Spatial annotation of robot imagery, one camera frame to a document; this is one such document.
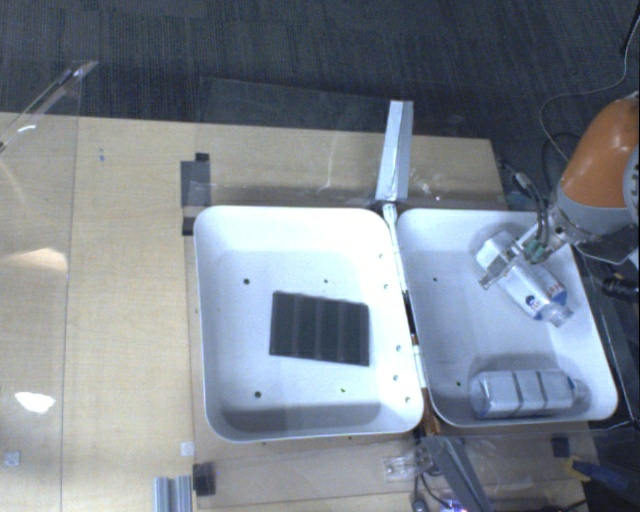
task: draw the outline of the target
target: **wire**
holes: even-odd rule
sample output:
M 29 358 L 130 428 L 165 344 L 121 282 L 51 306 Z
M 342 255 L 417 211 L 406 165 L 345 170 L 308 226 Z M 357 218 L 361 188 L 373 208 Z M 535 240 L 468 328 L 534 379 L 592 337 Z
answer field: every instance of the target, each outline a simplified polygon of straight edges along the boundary
M 586 503 L 587 503 L 587 500 L 577 501 L 573 505 L 569 505 L 568 507 L 563 508 L 561 512 L 571 512 L 571 510 L 575 510 L 581 505 L 586 505 Z
M 422 485 L 424 485 L 424 488 L 427 491 L 427 494 L 429 494 L 429 496 L 431 496 L 434 500 L 440 503 L 440 505 L 442 505 L 447 510 L 453 510 L 453 507 L 449 503 L 444 501 L 442 498 L 438 498 L 435 494 L 433 494 L 431 489 L 429 489 L 429 486 L 427 485 L 427 479 L 424 477 L 424 473 L 420 473 L 420 475 L 416 477 L 416 489 L 418 488 L 418 478 L 422 481 Z
M 544 125 L 544 118 L 543 118 L 543 113 L 544 113 L 544 109 L 553 101 L 559 99 L 559 98 L 566 98 L 568 96 L 588 96 L 589 94 L 595 94 L 597 92 L 603 92 L 603 91 L 608 91 L 609 89 L 613 89 L 614 87 L 617 87 L 618 85 L 620 85 L 624 79 L 627 77 L 627 60 L 629 57 L 629 48 L 631 47 L 631 40 L 633 39 L 633 36 L 635 35 L 636 29 L 638 28 L 638 22 L 640 22 L 640 18 L 636 19 L 635 23 L 633 24 L 633 29 L 631 30 L 631 32 L 629 33 L 629 38 L 627 39 L 627 44 L 625 46 L 624 49 L 624 65 L 623 65 L 623 70 L 622 70 L 622 76 L 613 84 L 611 85 L 607 85 L 605 87 L 599 87 L 598 89 L 592 89 L 589 91 L 582 91 L 582 92 L 565 92 L 562 94 L 557 94 L 556 96 L 553 96 L 551 98 L 549 98 L 547 101 L 544 102 L 544 104 L 542 105 L 542 107 L 540 107 L 540 110 L 538 111 L 538 120 L 540 122 L 540 126 L 542 127 L 542 131 L 544 132 L 544 134 L 547 136 L 547 138 L 549 139 L 549 141 L 551 141 L 551 144 L 553 145 L 553 147 L 556 149 L 556 151 L 558 153 L 560 153 L 560 155 L 562 155 L 562 158 L 565 159 L 565 161 L 569 161 L 569 157 L 567 155 L 564 154 L 564 151 L 562 151 L 560 149 L 560 146 L 558 146 L 558 144 L 556 144 L 556 141 L 553 140 L 553 137 L 551 137 L 551 134 L 549 133 L 549 131 L 547 130 L 547 127 Z

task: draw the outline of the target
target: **plastic bottle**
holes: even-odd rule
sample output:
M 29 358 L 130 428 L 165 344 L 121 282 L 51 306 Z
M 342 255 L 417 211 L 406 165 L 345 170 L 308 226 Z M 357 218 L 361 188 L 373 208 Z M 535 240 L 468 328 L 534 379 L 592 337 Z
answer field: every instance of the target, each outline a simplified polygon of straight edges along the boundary
M 571 409 L 587 389 L 562 370 L 481 372 L 469 381 L 478 419 L 548 416 Z
M 487 270 L 514 241 L 511 233 L 500 231 L 482 245 L 476 261 Z M 498 279 L 498 285 L 529 317 L 560 327 L 573 315 L 567 306 L 567 290 L 542 264 L 531 265 L 522 255 L 516 258 L 516 263 Z

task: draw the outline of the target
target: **dark gray carpet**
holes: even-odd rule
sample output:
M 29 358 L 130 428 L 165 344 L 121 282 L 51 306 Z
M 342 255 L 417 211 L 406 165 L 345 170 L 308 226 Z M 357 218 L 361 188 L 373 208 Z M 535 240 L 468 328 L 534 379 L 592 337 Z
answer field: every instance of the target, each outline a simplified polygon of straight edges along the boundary
M 384 122 L 375 101 L 373 113 L 360 100 L 345 117 L 336 113 L 344 98 L 292 99 L 209 78 L 406 98 L 415 101 L 416 133 L 490 138 L 499 156 L 544 186 L 541 169 L 553 180 L 562 161 L 544 148 L 538 109 L 555 94 L 617 80 L 635 7 L 636 0 L 4 0 L 0 109 L 20 110 L 56 71 L 88 58 L 100 61 L 85 87 L 82 113 L 91 116 L 370 130 Z M 624 84 L 546 110 L 567 149 L 602 106 L 638 88 L 637 36 L 631 48 Z M 256 97 L 278 114 L 248 108 Z

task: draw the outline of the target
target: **white plastic tray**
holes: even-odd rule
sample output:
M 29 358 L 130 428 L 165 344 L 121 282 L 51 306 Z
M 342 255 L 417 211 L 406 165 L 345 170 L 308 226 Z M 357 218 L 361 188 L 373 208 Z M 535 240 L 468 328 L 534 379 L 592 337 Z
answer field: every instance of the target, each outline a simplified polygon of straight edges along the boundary
M 195 225 L 205 411 L 237 442 L 399 433 L 423 399 L 389 231 L 361 209 L 217 206 Z M 272 294 L 364 303 L 370 366 L 269 355 Z
M 560 328 L 531 320 L 498 286 L 483 290 L 473 255 L 500 227 L 522 234 L 535 215 L 522 212 L 414 209 L 398 222 L 398 239 L 433 405 L 461 427 L 599 420 L 618 395 L 571 249 L 546 267 L 564 283 L 574 316 Z M 484 370 L 560 368 L 589 389 L 589 401 L 550 417 L 477 420 L 469 379 Z

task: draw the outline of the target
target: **water bottle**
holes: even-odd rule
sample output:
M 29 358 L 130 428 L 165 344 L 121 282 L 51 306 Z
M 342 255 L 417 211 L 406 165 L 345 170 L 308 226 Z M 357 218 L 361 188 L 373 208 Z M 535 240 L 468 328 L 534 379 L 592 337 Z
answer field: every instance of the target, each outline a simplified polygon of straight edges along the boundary
M 481 372 L 468 391 L 478 419 L 553 415 L 587 396 L 580 381 L 558 369 Z
M 515 242 L 508 231 L 500 231 L 489 238 L 476 254 L 476 261 L 487 270 L 489 265 Z M 542 264 L 531 265 L 524 256 L 497 281 L 513 301 L 534 320 L 550 322 L 556 327 L 564 324 L 573 312 L 567 306 L 567 290 Z

